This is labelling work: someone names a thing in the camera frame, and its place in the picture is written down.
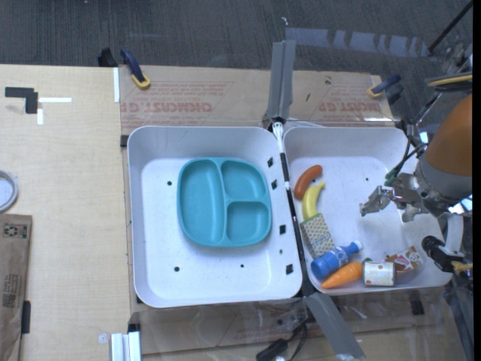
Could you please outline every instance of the toy sausage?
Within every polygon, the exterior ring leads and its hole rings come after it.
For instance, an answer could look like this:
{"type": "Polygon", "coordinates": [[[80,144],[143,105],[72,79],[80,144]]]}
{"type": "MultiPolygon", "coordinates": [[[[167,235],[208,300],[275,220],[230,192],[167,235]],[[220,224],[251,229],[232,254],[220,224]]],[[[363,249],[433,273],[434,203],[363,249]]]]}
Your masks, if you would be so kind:
{"type": "Polygon", "coordinates": [[[314,165],[312,167],[309,167],[306,171],[304,171],[299,177],[297,183],[295,184],[294,197],[296,199],[302,200],[302,197],[304,196],[304,193],[306,192],[310,182],[312,182],[321,174],[322,174],[321,165],[314,165]]]}

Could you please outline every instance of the small food package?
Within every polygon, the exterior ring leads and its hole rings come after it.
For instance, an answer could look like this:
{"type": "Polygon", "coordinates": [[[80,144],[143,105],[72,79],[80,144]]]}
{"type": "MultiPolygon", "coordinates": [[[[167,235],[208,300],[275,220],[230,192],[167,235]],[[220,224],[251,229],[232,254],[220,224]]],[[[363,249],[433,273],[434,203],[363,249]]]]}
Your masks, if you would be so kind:
{"type": "Polygon", "coordinates": [[[334,241],[321,213],[305,220],[300,227],[304,244],[313,258],[318,258],[334,248],[334,241]]]}
{"type": "Polygon", "coordinates": [[[386,262],[393,262],[395,264],[396,275],[399,276],[411,272],[421,265],[422,257],[419,255],[417,249],[411,246],[386,258],[386,262]]]}

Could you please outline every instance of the gray carpet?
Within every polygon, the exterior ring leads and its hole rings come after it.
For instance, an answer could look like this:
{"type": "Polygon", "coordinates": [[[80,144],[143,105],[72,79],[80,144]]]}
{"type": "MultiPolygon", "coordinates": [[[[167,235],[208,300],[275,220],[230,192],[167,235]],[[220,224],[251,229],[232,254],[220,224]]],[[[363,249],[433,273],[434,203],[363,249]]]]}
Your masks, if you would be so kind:
{"type": "Polygon", "coordinates": [[[0,63],[97,65],[109,47],[140,64],[271,65],[272,43],[298,42],[295,69],[402,77],[392,106],[410,120],[430,99],[447,50],[473,37],[473,10],[427,47],[470,0],[0,0],[0,63]]]}

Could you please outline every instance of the teal divided plate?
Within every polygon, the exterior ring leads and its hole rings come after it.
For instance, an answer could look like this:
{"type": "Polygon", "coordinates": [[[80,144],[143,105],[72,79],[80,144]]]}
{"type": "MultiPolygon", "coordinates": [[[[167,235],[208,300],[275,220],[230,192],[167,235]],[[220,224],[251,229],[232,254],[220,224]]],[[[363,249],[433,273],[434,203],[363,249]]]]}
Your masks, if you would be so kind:
{"type": "Polygon", "coordinates": [[[212,247],[241,247],[271,231],[271,198],[264,175],[232,158],[197,158],[180,170],[180,227],[192,241],[212,247]]]}

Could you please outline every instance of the toy carrot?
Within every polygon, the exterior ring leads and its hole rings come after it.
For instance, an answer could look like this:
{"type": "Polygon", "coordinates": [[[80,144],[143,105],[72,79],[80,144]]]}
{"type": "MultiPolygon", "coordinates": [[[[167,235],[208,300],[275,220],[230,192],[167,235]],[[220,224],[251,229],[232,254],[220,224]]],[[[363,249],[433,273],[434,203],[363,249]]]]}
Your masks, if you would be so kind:
{"type": "Polygon", "coordinates": [[[331,287],[347,284],[362,278],[362,263],[357,261],[349,262],[337,270],[328,279],[322,282],[321,287],[329,289],[331,287]]]}

